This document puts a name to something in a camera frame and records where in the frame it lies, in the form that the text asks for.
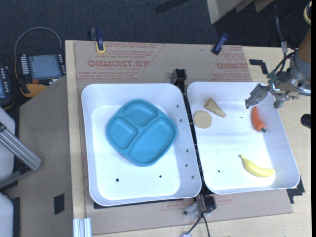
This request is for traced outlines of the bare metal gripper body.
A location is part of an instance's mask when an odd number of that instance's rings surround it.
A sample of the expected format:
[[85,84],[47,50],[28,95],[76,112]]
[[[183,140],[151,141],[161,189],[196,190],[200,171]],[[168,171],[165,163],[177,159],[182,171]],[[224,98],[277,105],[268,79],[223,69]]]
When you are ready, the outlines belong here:
[[279,71],[268,80],[269,92],[276,101],[298,99],[301,95],[310,97],[310,81],[300,72]]

